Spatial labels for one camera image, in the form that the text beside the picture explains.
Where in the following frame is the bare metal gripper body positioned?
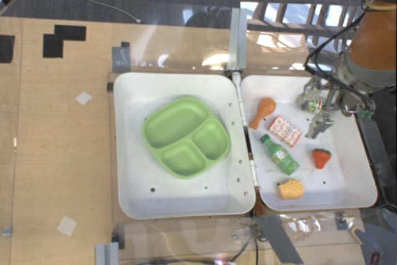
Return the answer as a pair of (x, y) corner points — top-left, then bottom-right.
(322, 77), (375, 118)

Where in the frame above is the yellow toy corn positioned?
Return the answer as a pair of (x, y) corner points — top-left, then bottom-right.
(277, 178), (305, 201)

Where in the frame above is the red toy strawberry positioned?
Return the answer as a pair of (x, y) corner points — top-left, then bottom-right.
(311, 148), (332, 170)

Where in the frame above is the green divided plate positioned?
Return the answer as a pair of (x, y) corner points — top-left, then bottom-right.
(141, 96), (231, 180)

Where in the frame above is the orange toy chicken drumstick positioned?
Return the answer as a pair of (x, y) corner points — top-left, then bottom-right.
(248, 97), (277, 130)

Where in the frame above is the orange and white carton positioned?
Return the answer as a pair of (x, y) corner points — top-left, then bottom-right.
(267, 115), (303, 148)

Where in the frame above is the green toy bottle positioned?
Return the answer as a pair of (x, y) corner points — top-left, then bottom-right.
(259, 133), (300, 176)

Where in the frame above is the small white and red can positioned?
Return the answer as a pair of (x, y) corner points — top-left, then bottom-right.
(301, 97), (324, 113)

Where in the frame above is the white plastic tray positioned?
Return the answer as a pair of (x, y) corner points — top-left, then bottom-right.
(113, 71), (257, 221)
(240, 74), (379, 213)

